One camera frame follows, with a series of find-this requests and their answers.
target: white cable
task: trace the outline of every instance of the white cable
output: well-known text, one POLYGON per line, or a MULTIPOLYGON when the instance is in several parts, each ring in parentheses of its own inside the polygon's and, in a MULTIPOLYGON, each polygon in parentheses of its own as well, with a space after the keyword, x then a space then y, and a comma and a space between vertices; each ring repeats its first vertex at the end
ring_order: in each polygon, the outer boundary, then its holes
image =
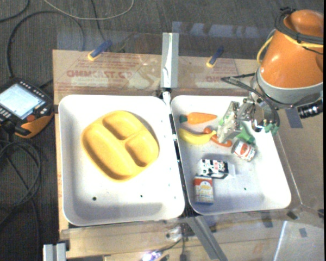
POLYGON ((134 0, 131 0, 131 5, 130 5, 130 7, 129 7, 127 10, 125 10, 124 12, 122 12, 122 13, 120 13, 120 14, 118 14, 118 15, 109 16, 109 17, 95 18, 95 17, 79 17, 79 16, 74 16, 74 15, 71 15, 71 14, 69 14, 69 13, 67 13, 67 12, 65 12, 65 11, 63 11, 63 10, 61 10, 61 9, 59 9, 59 8, 57 8, 56 6, 54 6, 54 5, 53 5, 51 2, 49 2, 48 0, 44 0, 44 1, 45 1, 48 5, 50 5, 53 9, 55 9, 55 10, 57 10, 57 11, 59 11, 59 12, 65 14, 65 15, 67 15, 67 16, 70 16, 70 17, 73 17, 73 18, 77 18, 77 19, 79 19, 79 20, 109 20, 109 19, 111 19, 111 18, 115 18, 115 17, 118 17, 118 16, 121 16, 121 15, 124 15, 125 13, 129 12, 129 11, 132 9, 133 4, 134 4, 134 0))

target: blue clamp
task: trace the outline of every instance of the blue clamp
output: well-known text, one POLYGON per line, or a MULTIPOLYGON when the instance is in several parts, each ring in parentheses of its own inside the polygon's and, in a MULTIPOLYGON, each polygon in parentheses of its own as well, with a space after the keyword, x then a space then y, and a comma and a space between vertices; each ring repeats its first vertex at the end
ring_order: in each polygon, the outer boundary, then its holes
POLYGON ((88 53, 88 59, 91 61, 94 61, 97 59, 102 52, 108 50, 108 48, 112 45, 112 42, 110 40, 104 41, 101 45, 99 45, 96 49, 88 53))
POLYGON ((220 46, 218 48, 218 50, 215 52, 215 54, 208 59, 208 61, 206 62, 206 65, 208 67, 214 67, 216 64, 216 59, 221 56, 223 51, 224 51, 223 46, 220 46))

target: white plastic tray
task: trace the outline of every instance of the white plastic tray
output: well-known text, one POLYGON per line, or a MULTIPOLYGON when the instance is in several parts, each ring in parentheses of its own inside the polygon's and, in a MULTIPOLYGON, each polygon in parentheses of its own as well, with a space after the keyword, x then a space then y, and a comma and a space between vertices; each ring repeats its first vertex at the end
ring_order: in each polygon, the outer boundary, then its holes
MULTIPOLYGON (((231 101, 242 102, 243 97, 225 96, 177 96, 171 102, 175 127, 203 132, 206 126, 217 129, 220 119, 231 101), (201 125, 179 122, 180 114, 203 112, 218 115, 216 120, 201 125)), ((178 137, 181 163, 186 181, 187 195, 192 208, 203 215, 272 210, 287 207, 291 193, 271 133, 255 133, 250 125, 249 132, 256 138, 257 153, 247 162, 231 154, 231 148, 209 141, 205 145, 191 145, 178 137), (212 205, 196 203, 193 178, 200 159, 225 160, 235 165, 235 177, 214 179, 212 205)))
POLYGON ((168 110, 148 96, 69 95, 59 104, 63 210, 76 226, 176 218, 185 201, 168 110), (114 110, 143 118, 159 143, 157 160, 126 182, 107 179, 81 147, 84 128, 114 110))

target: orange handle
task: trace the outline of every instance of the orange handle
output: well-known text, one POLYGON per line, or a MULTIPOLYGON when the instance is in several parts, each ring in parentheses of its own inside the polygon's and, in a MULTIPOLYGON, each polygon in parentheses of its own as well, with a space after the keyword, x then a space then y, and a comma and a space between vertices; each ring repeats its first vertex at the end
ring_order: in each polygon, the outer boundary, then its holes
MULTIPOLYGON (((212 132, 212 130, 210 128, 205 128, 203 130, 203 133, 211 133, 211 132, 212 132)), ((217 134, 214 134, 211 137, 211 141, 213 141, 216 144, 219 144, 220 146, 223 146, 223 147, 230 147, 230 146, 232 146, 232 141, 230 141, 230 140, 227 140, 226 143, 220 143, 220 142, 218 142, 218 140, 217 140, 217 134)))

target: screen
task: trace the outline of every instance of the screen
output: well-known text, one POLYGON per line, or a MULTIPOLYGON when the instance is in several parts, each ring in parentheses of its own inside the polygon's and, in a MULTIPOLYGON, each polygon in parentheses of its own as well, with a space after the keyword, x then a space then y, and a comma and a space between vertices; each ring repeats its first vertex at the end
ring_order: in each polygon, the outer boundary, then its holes
POLYGON ((31 114, 37 105, 44 103, 44 100, 33 95, 18 83, 0 94, 0 105, 21 119, 31 114))

